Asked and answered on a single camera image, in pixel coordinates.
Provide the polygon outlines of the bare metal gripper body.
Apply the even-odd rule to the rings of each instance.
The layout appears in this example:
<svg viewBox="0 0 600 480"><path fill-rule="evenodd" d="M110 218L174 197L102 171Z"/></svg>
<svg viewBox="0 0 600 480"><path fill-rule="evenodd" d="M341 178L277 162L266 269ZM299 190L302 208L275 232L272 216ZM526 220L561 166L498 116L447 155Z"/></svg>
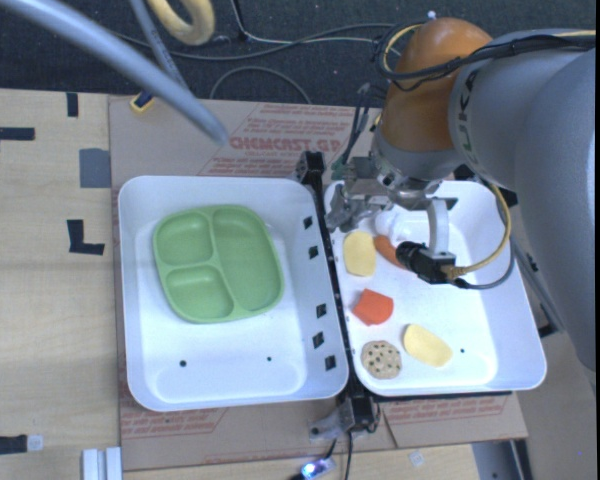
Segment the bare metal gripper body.
<svg viewBox="0 0 600 480"><path fill-rule="evenodd" d="M370 212L399 206L407 210L424 208L441 185L441 180L404 176L380 157L353 157L341 171L340 196L351 212Z"/></svg>

